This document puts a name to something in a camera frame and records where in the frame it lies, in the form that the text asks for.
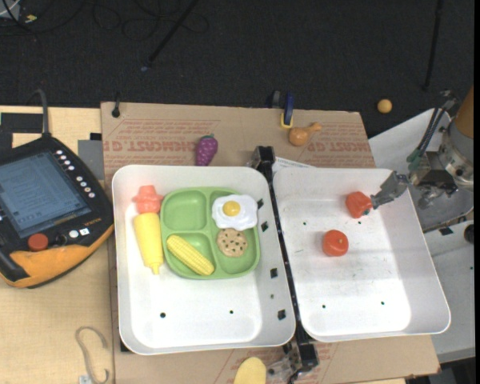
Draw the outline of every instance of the divided green plate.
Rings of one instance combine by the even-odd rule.
[[[164,196],[160,210],[163,252],[175,273],[195,279],[237,278],[256,267],[260,257],[257,226],[243,231],[249,248],[240,257],[226,256],[215,241],[220,229],[211,217],[211,207],[215,199],[231,194],[239,193],[229,188],[195,187],[175,190]],[[169,252],[166,240],[172,234],[184,238],[206,256],[214,264],[215,272],[210,276],[196,274]]]

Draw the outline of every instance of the emergency stop button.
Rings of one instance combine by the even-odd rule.
[[[48,237],[45,234],[33,234],[26,241],[30,251],[39,252],[48,247]]]

